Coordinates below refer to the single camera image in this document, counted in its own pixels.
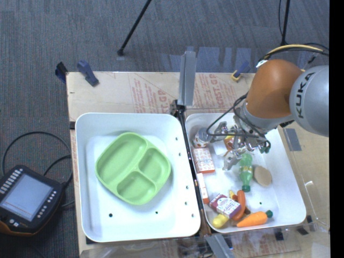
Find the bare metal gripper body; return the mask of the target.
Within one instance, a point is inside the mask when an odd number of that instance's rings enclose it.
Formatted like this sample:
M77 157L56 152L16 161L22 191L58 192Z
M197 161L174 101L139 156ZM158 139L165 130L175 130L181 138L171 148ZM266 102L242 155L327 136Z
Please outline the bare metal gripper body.
M213 139L218 141L229 136L232 140L232 151L246 150L269 153L269 140L266 130L253 126L241 116L233 116L232 123L221 121L213 131Z

